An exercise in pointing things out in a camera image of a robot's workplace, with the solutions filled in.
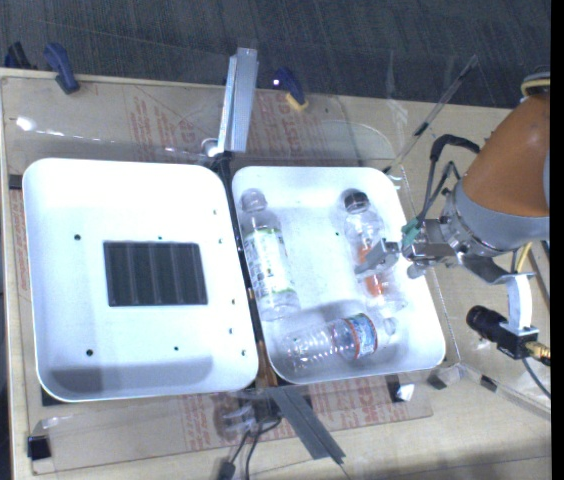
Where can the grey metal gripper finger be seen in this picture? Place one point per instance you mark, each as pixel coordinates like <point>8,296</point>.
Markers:
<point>392,248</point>
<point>372,260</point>

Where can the clear bottle orange label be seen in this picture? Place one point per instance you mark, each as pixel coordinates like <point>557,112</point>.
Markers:
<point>362,228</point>

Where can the clear bottle green label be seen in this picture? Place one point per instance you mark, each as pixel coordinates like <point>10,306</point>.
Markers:
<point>267,258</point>

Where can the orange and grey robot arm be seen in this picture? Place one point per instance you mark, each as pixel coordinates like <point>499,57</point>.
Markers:
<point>512,168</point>

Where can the brown cardboard board red print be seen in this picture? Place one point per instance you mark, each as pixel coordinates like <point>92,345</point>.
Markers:
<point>162,118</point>

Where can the white plastic tray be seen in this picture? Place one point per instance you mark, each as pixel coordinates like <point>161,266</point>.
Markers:
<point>112,343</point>
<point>322,218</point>

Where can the black cylinder on white bracket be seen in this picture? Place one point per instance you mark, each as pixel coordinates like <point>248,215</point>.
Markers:
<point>504,330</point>

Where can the clear bottle blue red label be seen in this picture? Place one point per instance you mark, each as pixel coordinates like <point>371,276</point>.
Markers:
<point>342,340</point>

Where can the black ribbed rectangular pad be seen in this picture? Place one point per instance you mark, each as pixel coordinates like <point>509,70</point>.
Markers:
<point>154,273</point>

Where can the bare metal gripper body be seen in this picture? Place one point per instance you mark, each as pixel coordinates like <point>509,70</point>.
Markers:
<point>434,250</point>

